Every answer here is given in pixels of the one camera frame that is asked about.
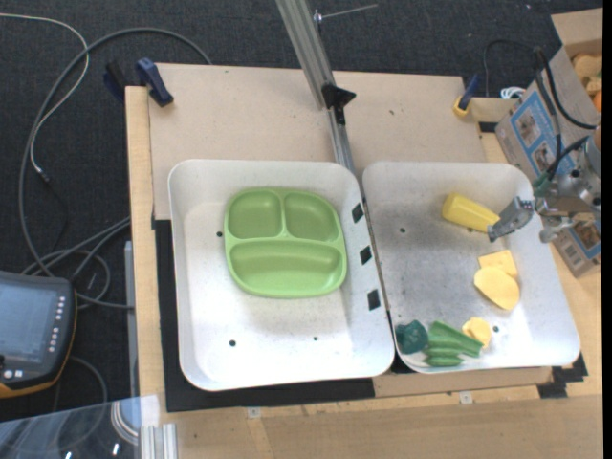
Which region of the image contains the green divided plate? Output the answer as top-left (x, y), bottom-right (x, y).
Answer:
top-left (223, 186), bottom-right (348, 300)

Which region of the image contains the cardboard box with blue print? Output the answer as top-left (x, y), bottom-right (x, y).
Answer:
top-left (493, 81), bottom-right (603, 279)

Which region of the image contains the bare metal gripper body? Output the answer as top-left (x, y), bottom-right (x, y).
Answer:
top-left (535, 149), bottom-right (603, 220)

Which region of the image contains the yellow oval slice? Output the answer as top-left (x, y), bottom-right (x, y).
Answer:
top-left (472, 266), bottom-right (521, 312)

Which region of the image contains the dark green broccoli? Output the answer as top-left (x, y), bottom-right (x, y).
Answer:
top-left (395, 318), bottom-right (430, 355)

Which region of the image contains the yellow square cheese slice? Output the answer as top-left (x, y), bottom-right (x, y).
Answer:
top-left (477, 249), bottom-right (519, 279)

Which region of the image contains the white plastic tray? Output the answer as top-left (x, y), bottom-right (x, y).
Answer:
top-left (166, 158), bottom-right (397, 393)
top-left (361, 161), bottom-right (582, 375)

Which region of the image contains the small yellow slice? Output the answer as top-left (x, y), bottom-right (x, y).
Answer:
top-left (461, 316), bottom-right (493, 350)

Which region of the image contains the open brown cardboard box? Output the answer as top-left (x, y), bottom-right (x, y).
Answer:
top-left (535, 7), bottom-right (603, 131)

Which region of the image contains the green pepper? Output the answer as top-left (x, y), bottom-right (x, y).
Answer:
top-left (423, 319), bottom-right (485, 369)

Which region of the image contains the pale wood board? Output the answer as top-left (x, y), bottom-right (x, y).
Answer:
top-left (146, 61), bottom-right (490, 221)

